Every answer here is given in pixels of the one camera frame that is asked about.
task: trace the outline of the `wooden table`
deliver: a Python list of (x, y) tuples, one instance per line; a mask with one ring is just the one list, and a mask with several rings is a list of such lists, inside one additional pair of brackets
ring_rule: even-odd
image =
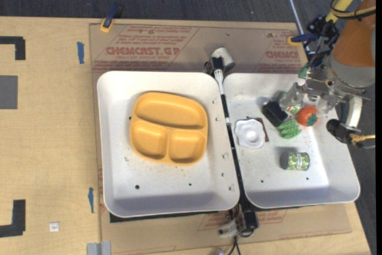
[[(250, 26), (212, 21), (116, 22)], [(86, 254), (87, 243), (101, 242), (90, 23), (100, 20), (0, 17), (0, 36), (26, 40), (26, 60), (15, 60), (13, 45), (0, 45), (0, 75), (18, 76), (17, 109), (0, 109), (0, 225), (11, 224), (14, 200), (26, 201), (26, 230), (0, 238), (0, 254)], [(277, 25), (267, 23), (267, 27)], [(77, 42), (84, 43), (84, 64), (79, 64)], [(244, 244), (241, 252), (369, 254), (354, 203), (345, 207), (352, 227), (349, 234)], [(59, 231), (50, 230), (52, 222), (59, 222)], [(173, 254), (212, 254), (214, 250)]]

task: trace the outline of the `red tomato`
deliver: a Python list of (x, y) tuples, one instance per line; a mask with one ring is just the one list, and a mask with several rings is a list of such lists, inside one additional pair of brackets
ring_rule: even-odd
[(297, 122), (306, 127), (310, 127), (317, 121), (317, 109), (314, 106), (305, 106), (297, 114)]

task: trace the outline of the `gray square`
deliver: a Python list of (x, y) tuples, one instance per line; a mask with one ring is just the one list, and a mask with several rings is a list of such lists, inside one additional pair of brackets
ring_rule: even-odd
[(0, 76), (0, 109), (17, 109), (18, 76)]

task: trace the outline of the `green can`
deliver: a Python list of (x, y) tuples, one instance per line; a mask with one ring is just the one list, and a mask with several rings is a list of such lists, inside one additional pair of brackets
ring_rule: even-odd
[(284, 170), (306, 171), (310, 165), (308, 153), (284, 152), (280, 159), (281, 168)]

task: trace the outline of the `black corner marker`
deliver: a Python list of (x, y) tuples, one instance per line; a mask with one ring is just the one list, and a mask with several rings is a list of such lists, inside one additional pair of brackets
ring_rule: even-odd
[(0, 238), (22, 236), (25, 231), (25, 200), (13, 200), (12, 224), (0, 226)]
[(22, 36), (0, 36), (0, 44), (14, 45), (14, 59), (25, 60), (25, 39)]

